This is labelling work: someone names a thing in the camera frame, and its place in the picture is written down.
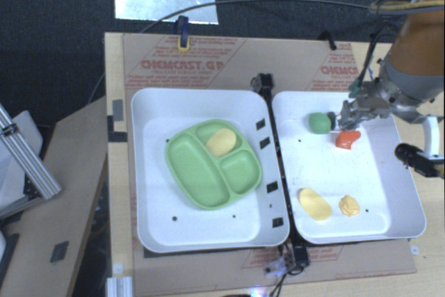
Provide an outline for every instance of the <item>wooden table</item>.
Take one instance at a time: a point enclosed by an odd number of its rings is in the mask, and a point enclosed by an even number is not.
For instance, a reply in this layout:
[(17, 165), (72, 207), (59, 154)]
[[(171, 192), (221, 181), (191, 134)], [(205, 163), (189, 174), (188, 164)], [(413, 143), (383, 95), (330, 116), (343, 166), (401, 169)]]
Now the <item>wooden table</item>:
[[(368, 45), (351, 43), (357, 65), (361, 68)], [(124, 49), (121, 33), (106, 34), (106, 88), (107, 115), (113, 115), (113, 101), (124, 97)], [(375, 58), (384, 57), (389, 45), (378, 45)], [(371, 68), (377, 73), (374, 63)], [(444, 113), (444, 96), (441, 94), (433, 104), (424, 104), (423, 113)], [(115, 132), (127, 131), (127, 120), (114, 122)], [(408, 125), (396, 118), (401, 140), (423, 147), (423, 130), (419, 125)], [(444, 154), (444, 124), (440, 124)], [(111, 203), (111, 257), (113, 276), (134, 275), (131, 241), (131, 202), (129, 196), (129, 158), (126, 143), (114, 140), (108, 144)], [(443, 296), (445, 291), (445, 233), (444, 233), (444, 180), (426, 179), (413, 173), (414, 181), (426, 214), (427, 228), (423, 235), (411, 241), (419, 251), (414, 256), (417, 273), (390, 275), (378, 278), (360, 278), (327, 282), (285, 285), (282, 296)], [(182, 296), (219, 297), (225, 294), (250, 293), (247, 289), (212, 291), (184, 294)]]

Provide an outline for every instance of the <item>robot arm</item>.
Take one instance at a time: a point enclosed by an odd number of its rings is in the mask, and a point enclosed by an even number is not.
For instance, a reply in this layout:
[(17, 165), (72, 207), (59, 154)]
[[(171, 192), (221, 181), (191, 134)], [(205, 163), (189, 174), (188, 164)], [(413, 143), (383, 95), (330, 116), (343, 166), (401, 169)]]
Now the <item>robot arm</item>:
[[(419, 0), (419, 3), (427, 1), (438, 0)], [(353, 101), (343, 103), (338, 120), (340, 129), (354, 130), (364, 120), (387, 118), (390, 113), (410, 124), (423, 124), (426, 149), (402, 144), (396, 149), (396, 156), (426, 177), (443, 178), (444, 158), (438, 156), (439, 134), (435, 129), (443, 117), (431, 118), (417, 111), (444, 90), (443, 6), (442, 10), (407, 15), (380, 63), (379, 77), (372, 82), (359, 82), (350, 94)]]

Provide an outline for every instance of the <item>green plate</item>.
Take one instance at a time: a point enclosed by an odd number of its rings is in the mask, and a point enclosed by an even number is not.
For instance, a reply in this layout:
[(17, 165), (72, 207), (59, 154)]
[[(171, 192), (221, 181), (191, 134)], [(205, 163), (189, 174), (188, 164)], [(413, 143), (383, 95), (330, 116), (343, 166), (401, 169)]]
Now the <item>green plate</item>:
[[(218, 130), (236, 134), (234, 149), (216, 157), (206, 142)], [(165, 149), (168, 167), (187, 197), (203, 209), (225, 207), (247, 195), (261, 181), (261, 164), (241, 133), (224, 120), (199, 123), (173, 136)]]

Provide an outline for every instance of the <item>yellow oval object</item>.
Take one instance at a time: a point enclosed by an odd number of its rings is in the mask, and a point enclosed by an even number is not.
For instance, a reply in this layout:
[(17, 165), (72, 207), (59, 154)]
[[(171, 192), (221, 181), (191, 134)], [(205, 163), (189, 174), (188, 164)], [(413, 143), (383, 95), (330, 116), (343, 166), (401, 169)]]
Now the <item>yellow oval object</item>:
[(301, 207), (314, 220), (328, 219), (332, 214), (331, 206), (315, 191), (304, 188), (298, 195)]
[(345, 216), (355, 216), (358, 213), (360, 213), (359, 204), (350, 195), (345, 195), (341, 199), (341, 201), (339, 203), (339, 207), (340, 207), (341, 213), (343, 213)]
[(206, 148), (216, 157), (224, 156), (233, 150), (236, 144), (236, 134), (228, 129), (219, 129), (206, 142)]

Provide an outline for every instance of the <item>binder clip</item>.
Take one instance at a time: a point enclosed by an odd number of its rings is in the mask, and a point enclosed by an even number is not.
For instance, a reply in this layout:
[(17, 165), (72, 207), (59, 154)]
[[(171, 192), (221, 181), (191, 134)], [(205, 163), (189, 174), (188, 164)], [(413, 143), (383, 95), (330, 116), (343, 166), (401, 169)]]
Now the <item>binder clip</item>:
[(180, 15), (173, 26), (173, 34), (180, 34), (178, 37), (178, 51), (187, 52), (190, 49), (190, 39), (188, 38), (188, 17)]

